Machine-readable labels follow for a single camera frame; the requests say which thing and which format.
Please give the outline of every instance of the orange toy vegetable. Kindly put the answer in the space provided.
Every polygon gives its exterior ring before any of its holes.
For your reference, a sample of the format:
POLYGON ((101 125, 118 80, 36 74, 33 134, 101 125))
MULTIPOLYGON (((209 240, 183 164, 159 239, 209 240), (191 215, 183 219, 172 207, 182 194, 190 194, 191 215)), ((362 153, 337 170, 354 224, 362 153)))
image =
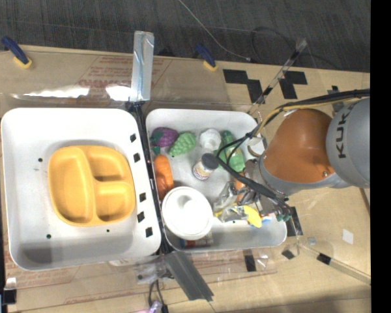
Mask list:
POLYGON ((158 195, 162 201, 165 195, 174 188, 174 180, 172 178, 168 157, 158 154, 154 159, 154 170, 158 195))

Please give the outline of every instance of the gray floor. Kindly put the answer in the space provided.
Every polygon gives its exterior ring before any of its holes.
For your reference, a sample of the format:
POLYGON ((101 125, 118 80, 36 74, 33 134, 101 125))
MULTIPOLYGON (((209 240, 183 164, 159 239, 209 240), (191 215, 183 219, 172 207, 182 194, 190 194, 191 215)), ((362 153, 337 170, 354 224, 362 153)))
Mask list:
POLYGON ((131 52, 134 31, 144 30, 155 53, 191 57, 202 43, 217 60, 281 65, 304 37, 313 58, 303 55, 301 66, 369 72, 371 0, 181 1, 232 53, 178 0, 0 0, 0 41, 131 52))

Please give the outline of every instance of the wooden surface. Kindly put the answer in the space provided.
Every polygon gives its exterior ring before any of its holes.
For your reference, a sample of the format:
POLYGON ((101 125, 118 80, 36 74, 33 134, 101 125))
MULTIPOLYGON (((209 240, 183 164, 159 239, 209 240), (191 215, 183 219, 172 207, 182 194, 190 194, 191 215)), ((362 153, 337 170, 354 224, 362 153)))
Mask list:
MULTIPOLYGON (((94 61, 95 57, 87 58, 86 55, 130 57, 79 50, 24 48, 42 60, 37 70, 28 72, 39 73, 40 77, 26 78, 23 71, 11 65, 8 53, 0 52, 0 116, 14 105, 14 102, 8 101, 8 94, 38 90, 44 84, 52 85, 53 88, 75 85, 78 74, 83 74, 94 61), (70 71, 71 76, 44 75, 50 68, 61 68, 58 64, 63 63, 64 59, 71 59, 74 53, 80 65, 70 71), (91 63, 81 65, 84 61, 91 63), (5 73, 9 69, 14 71, 10 77, 5 73)), ((226 83, 223 69, 246 71, 249 79, 259 80, 263 89, 280 69, 270 65, 218 62, 219 70, 211 73, 194 59, 155 57, 154 62, 158 67, 152 76, 154 100, 146 105, 147 112, 166 106, 204 106, 206 109, 224 108, 247 112, 252 106, 247 86, 226 83), (209 97, 207 105, 203 104, 203 96, 209 97)), ((307 78, 307 85, 295 85, 299 100, 327 94, 332 86, 338 87, 340 91, 370 86, 369 74, 310 68, 291 70, 303 72, 307 78)), ((277 86, 254 116, 266 115, 284 101, 287 102, 277 86)), ((322 110, 332 115, 330 106, 322 110)), ((272 137, 282 119, 279 117, 269 126, 267 137, 272 137)), ((281 246, 268 249, 266 268, 261 272, 249 273, 240 256, 226 261, 228 271, 223 263, 225 256, 222 256, 222 260, 216 260, 210 269, 201 268, 199 260, 198 266, 203 270, 201 274, 214 293, 213 302, 190 302, 174 280, 166 280, 162 283, 161 291, 169 311, 371 312, 369 196, 369 190, 363 192, 355 187, 341 190, 323 188, 291 196, 290 205, 296 207, 302 234, 288 237, 281 246), (293 253, 291 259, 283 254, 288 250, 293 253), (328 257, 330 263, 319 260, 320 255, 328 257)), ((6 224, 4 200, 2 204, 3 221, 6 224)), ((148 307, 149 285, 136 284, 133 270, 116 269, 108 263, 30 273, 17 268, 7 250, 7 276, 15 276, 19 284, 24 284, 18 290, 17 304, 9 306, 9 312, 127 313, 144 312, 148 307)))

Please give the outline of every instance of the drain hole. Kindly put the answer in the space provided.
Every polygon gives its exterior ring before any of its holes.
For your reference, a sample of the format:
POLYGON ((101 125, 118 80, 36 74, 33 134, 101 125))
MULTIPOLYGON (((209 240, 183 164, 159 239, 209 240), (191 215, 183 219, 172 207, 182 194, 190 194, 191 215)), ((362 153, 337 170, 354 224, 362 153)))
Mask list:
POLYGON ((151 227, 148 227, 145 231, 146 231, 146 237, 150 237, 153 234, 151 227))
POLYGON ((142 211, 140 214, 138 214, 138 222, 141 222, 143 219, 145 219, 145 214, 142 211))

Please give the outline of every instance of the yellow plate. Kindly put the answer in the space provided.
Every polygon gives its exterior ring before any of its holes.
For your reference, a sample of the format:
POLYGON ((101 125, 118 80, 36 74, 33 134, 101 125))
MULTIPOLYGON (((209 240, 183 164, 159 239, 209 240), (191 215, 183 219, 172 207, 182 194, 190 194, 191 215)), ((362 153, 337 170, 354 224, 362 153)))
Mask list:
POLYGON ((135 208, 127 159, 106 146, 69 146, 52 154, 48 183, 53 209, 64 222, 94 226, 118 222, 135 208))

